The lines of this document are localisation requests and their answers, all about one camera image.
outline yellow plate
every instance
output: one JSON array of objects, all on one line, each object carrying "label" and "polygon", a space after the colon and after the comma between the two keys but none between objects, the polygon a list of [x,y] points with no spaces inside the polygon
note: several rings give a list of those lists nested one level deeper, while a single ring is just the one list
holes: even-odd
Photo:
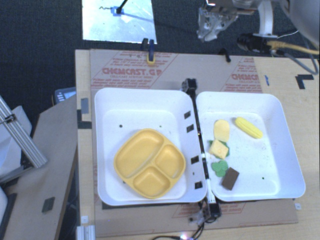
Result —
[{"label": "yellow plate", "polygon": [[115,154],[116,173],[140,195],[156,199],[167,193],[186,169],[179,149],[153,129],[138,131]]}]

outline wooden table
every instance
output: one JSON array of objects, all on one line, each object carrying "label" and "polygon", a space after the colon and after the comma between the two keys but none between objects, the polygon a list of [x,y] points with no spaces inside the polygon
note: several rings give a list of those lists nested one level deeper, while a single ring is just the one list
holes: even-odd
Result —
[{"label": "wooden table", "polygon": [[[312,67],[308,59],[302,59]],[[282,103],[292,141],[304,176],[305,194],[296,199],[301,205],[297,211],[298,223],[272,226],[255,226],[218,230],[204,230],[201,240],[256,240],[256,239],[318,239],[320,229],[320,169],[319,169],[319,76],[314,80],[304,80],[305,89],[297,84],[297,75],[309,75],[294,62],[286,58],[254,58],[263,93],[276,96]],[[90,53],[76,51],[77,109],[81,109],[81,99],[90,97]],[[91,108],[82,114],[82,121],[91,121]],[[95,224],[94,179],[92,138],[90,129],[78,131],[78,162],[80,189],[80,216],[87,221],[81,225]],[[167,235],[179,236],[181,232]],[[159,234],[119,236],[98,239],[108,240],[150,240]]]}]

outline yellow toy food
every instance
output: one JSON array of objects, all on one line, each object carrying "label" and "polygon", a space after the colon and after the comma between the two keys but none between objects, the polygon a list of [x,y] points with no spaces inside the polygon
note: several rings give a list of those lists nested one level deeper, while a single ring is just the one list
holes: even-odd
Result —
[{"label": "yellow toy food", "polygon": [[215,139],[209,149],[209,153],[215,155],[217,158],[225,159],[228,154],[227,148],[221,141]]},{"label": "yellow toy food", "polygon": [[237,117],[235,119],[235,125],[253,138],[261,139],[264,135],[261,130],[243,117]]},{"label": "yellow toy food", "polygon": [[213,135],[215,139],[222,142],[227,142],[230,135],[229,123],[222,119],[215,121],[213,126]]}]

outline white tray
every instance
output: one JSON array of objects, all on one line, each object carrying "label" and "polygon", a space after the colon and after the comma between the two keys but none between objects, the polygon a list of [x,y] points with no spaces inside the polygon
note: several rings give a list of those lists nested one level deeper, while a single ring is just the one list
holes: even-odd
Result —
[{"label": "white tray", "polygon": [[[207,193],[199,138],[190,97],[177,90],[104,88],[94,98],[99,197],[112,206],[194,203]],[[187,132],[187,127],[194,130]],[[145,198],[123,183],[114,169],[118,149],[137,131],[151,128],[165,135],[184,155],[185,172],[157,199]],[[199,162],[191,163],[191,158]],[[201,182],[202,187],[195,188]]]},{"label": "white tray", "polygon": [[[221,185],[222,178],[211,169],[219,161],[206,153],[211,189],[214,195],[226,202],[298,198],[306,185],[288,129],[280,101],[270,94],[202,92],[196,104],[204,149],[209,150],[213,140],[213,125],[224,119],[230,124],[226,157],[229,167],[240,174],[233,189]],[[255,139],[234,124],[236,117],[252,122],[263,132]]]}]

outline black connector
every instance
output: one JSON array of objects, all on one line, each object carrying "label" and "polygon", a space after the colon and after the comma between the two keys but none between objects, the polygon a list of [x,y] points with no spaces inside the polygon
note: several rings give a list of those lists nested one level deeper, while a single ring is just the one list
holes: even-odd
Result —
[{"label": "black connector", "polygon": [[237,44],[240,49],[259,54],[270,54],[271,46],[267,42],[273,40],[270,37],[261,37],[252,33],[242,34],[237,39]]}]

